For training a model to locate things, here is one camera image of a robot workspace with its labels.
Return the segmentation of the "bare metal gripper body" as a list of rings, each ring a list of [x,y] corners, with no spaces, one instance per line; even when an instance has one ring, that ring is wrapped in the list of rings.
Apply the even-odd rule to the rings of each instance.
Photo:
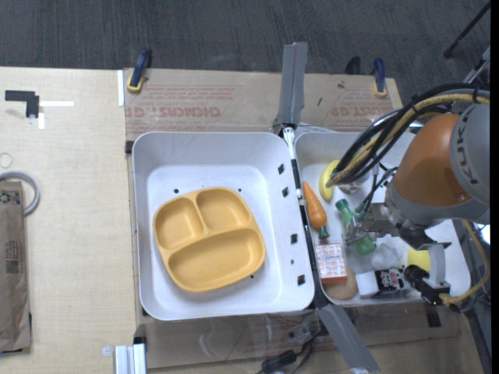
[[[398,236],[399,212],[389,192],[382,202],[371,203],[364,216],[370,219],[370,232],[367,233],[376,237]]]

